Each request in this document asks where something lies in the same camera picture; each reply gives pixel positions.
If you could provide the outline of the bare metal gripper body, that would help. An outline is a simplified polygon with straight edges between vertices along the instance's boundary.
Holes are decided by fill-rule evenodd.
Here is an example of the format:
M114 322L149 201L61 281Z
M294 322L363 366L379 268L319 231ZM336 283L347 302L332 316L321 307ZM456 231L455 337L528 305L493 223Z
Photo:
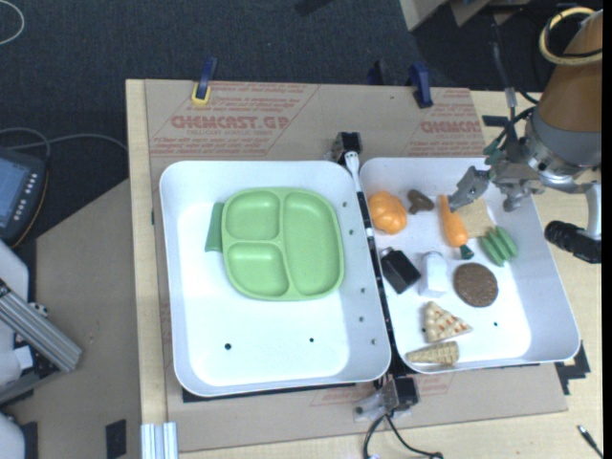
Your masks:
M504 134L490 144L489 178L511 199L546 188L578 194L586 185L577 178L598 164L597 134Z

